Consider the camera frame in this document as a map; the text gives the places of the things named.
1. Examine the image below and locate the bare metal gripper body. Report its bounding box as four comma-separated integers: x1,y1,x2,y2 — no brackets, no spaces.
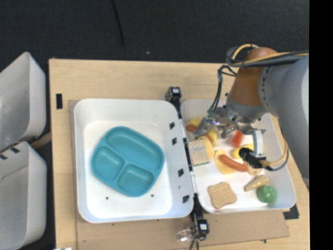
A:
213,107,266,134

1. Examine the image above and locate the orange-red block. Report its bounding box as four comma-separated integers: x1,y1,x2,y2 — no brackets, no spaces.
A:
230,131,245,148

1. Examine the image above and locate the yellow lemon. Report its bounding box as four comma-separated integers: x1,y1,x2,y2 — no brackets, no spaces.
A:
231,143,254,159

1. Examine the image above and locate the patterned white carton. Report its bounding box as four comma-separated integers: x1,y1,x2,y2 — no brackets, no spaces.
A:
187,139,211,167

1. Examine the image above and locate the thin black and white rod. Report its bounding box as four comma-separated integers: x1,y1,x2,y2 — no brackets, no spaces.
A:
173,97,201,220

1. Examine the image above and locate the red-orange sausage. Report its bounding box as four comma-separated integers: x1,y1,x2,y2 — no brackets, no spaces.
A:
220,154,249,172

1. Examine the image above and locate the yellow hot dog bun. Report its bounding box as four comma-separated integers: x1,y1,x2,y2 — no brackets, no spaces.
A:
214,149,248,176

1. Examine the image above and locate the tan round biscuit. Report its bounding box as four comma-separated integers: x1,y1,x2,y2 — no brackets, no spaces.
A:
246,165,261,177

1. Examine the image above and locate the tan ice cream cone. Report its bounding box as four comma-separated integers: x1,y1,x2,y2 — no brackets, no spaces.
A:
244,174,270,192

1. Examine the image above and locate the tan toast slice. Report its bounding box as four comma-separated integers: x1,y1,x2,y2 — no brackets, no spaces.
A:
207,181,238,209

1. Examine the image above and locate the white plastic tray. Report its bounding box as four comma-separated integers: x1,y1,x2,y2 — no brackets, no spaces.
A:
73,98,195,224
180,98,298,215

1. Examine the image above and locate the green pepper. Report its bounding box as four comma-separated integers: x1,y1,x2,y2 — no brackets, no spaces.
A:
257,184,277,204

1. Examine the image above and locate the blue divided plate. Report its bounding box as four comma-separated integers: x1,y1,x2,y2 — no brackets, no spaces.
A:
90,126,165,198

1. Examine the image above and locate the black cylinder on white bracket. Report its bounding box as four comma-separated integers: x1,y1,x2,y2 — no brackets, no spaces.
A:
238,129,267,169

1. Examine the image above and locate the black block with thin wires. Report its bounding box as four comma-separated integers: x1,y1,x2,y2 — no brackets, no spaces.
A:
195,218,209,235
165,86,182,102

